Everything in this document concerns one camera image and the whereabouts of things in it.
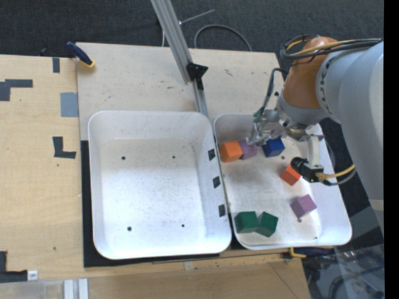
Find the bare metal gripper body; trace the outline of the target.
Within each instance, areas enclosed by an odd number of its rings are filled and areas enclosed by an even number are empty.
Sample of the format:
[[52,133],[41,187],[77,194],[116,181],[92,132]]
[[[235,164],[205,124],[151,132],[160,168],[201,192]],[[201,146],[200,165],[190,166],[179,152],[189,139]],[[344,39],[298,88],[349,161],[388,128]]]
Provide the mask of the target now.
[[254,119],[254,128],[260,135],[273,132],[277,138],[291,138],[295,141],[307,141],[311,135],[307,130],[309,125],[300,123],[293,117],[278,109],[264,110],[262,115]]

